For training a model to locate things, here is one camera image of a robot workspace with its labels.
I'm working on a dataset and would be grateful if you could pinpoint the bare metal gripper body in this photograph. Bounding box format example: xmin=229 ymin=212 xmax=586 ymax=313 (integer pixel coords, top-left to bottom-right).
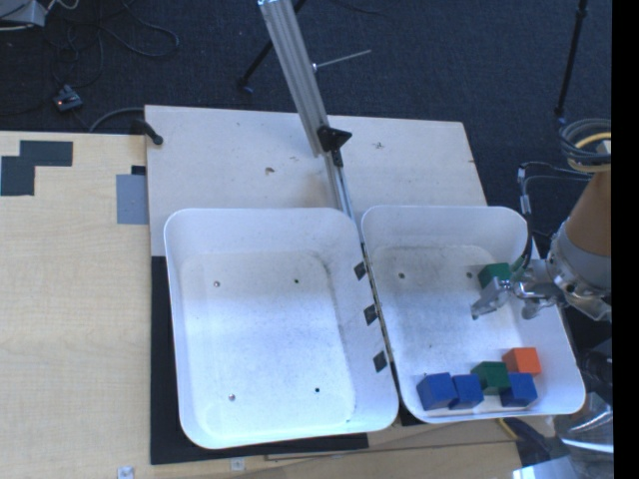
xmin=512 ymin=259 xmax=613 ymax=323

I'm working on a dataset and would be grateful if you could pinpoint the green cube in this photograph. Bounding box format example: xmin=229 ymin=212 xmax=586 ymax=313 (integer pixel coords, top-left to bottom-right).
xmin=476 ymin=261 xmax=516 ymax=289
xmin=469 ymin=360 xmax=512 ymax=396

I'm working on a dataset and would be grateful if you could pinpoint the orange cube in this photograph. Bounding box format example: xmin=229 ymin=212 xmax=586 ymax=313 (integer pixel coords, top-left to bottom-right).
xmin=500 ymin=346 xmax=543 ymax=376

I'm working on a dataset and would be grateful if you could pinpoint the white plastic tray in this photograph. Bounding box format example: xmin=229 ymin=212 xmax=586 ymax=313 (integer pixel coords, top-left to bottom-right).
xmin=163 ymin=207 xmax=400 ymax=451
xmin=359 ymin=205 xmax=587 ymax=425

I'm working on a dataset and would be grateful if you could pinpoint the blue cube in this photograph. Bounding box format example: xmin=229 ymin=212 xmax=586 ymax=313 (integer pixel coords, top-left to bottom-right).
xmin=415 ymin=371 xmax=459 ymax=412
xmin=450 ymin=373 xmax=485 ymax=411
xmin=498 ymin=371 xmax=539 ymax=409

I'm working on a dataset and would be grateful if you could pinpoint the pale flat board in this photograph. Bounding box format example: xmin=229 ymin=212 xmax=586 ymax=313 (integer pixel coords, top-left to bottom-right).
xmin=144 ymin=105 xmax=489 ymax=258

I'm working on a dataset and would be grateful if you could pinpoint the black cylinder on white bracket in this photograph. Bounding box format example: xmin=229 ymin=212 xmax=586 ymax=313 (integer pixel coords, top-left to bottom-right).
xmin=577 ymin=347 xmax=613 ymax=391

